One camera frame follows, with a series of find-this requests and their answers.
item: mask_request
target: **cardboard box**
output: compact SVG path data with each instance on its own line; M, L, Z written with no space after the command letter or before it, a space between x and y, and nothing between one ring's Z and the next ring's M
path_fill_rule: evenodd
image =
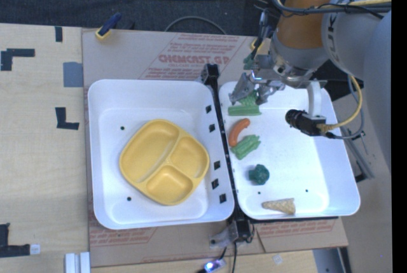
M254 37L174 32L117 31L104 41L95 30L84 29L83 84L89 206L89 245L92 267L132 263L213 258L222 249L210 247L210 237L227 223L178 225L128 230L104 228L95 218L92 202L87 94L102 79L196 80L204 64L219 66L219 86L237 81L243 60L251 53ZM263 46L260 53L266 53ZM274 253L347 246L340 218L257 223L251 243L239 245L239 254ZM226 255L233 253L228 249Z

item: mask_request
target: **orange sausage toy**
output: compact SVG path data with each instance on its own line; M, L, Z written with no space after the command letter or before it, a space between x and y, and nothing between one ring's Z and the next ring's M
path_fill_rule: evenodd
M240 132L241 132L242 130L244 130L246 127L248 127L249 125L250 125L250 119L244 118L244 119L239 120L239 121L232 127L232 129L230 130L229 139L228 139L228 140L229 140L229 145L230 145L231 147L236 146L236 144L237 144L237 138L238 138Z

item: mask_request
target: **yellow plate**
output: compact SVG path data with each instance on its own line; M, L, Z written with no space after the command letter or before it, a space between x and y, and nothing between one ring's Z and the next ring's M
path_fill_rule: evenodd
M186 200L209 168L207 150L168 120L151 120L138 130L120 155L125 179L163 205Z

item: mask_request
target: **wooden surface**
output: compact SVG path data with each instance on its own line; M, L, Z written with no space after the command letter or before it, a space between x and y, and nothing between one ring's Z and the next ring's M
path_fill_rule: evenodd
M10 245L39 244L39 255L0 258L0 272L63 272L64 255L88 251L83 89L64 87L63 63L82 63L81 29L0 24L0 50L33 48L0 71L0 224ZM56 107L78 130L58 129ZM233 258L226 258L230 272ZM196 272L207 260L92 269ZM235 272L317 272L312 251L238 256Z

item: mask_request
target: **blue clamp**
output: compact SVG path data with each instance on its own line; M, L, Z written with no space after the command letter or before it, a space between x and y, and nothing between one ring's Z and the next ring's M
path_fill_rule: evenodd
M111 29L114 29L116 27L116 24L120 21L121 19L121 13L116 13L114 14L109 20L103 24L102 27L100 27L96 32L96 38L99 40L103 40L106 37L108 37L111 33Z

